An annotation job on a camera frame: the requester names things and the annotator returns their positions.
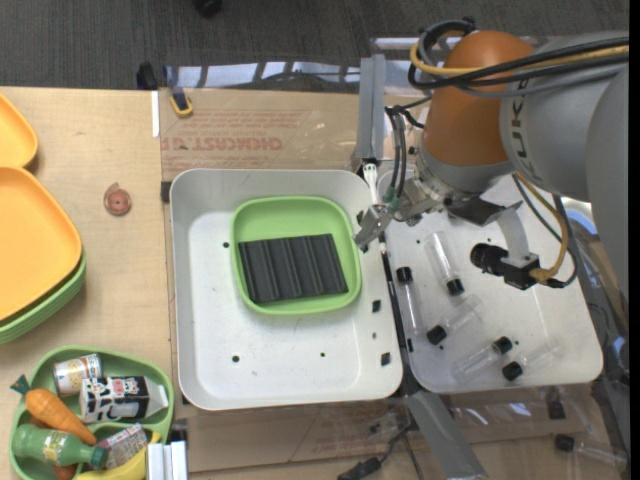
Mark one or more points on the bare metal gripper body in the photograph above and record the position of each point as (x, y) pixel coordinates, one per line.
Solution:
(425, 203)

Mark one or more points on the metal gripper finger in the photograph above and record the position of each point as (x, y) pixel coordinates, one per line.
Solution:
(371, 227)

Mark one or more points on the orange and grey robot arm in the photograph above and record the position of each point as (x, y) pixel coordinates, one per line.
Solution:
(470, 118)

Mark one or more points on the clear plastic bottle black cap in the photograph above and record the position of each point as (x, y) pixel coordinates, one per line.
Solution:
(405, 274)
(512, 371)
(442, 260)
(503, 344)
(436, 335)
(564, 442)

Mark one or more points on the thin black and white rod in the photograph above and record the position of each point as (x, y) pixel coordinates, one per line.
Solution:
(392, 288)

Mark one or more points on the black ribbed block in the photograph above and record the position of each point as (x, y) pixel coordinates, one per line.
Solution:
(292, 268)

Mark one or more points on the brown cardboard board red print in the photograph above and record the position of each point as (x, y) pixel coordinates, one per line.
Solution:
(300, 138)

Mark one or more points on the white plastic tray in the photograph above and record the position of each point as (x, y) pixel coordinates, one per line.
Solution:
(525, 318)
(280, 358)

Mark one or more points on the black chair wheel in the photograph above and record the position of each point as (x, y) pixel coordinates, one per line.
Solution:
(207, 2)

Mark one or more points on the green divided plate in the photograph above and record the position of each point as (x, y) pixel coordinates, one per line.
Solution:
(120, 363)

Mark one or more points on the cow print milk carton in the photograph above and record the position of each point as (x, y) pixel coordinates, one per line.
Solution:
(117, 398)

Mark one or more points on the small pink and white carton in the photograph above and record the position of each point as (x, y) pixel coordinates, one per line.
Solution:
(125, 445)

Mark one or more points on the white and red can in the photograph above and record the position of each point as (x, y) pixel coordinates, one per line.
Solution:
(75, 374)

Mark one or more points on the orange plate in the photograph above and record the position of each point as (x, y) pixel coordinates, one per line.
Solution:
(12, 135)
(30, 238)

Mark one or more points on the yellow banana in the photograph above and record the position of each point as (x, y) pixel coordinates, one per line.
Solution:
(127, 470)

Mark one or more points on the orange carrot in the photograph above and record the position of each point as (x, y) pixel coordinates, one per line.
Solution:
(52, 410)

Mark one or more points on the green bottle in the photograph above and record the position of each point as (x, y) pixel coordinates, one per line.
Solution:
(45, 447)

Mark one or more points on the black cylinder on white bracket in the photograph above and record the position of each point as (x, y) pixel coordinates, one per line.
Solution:
(520, 270)

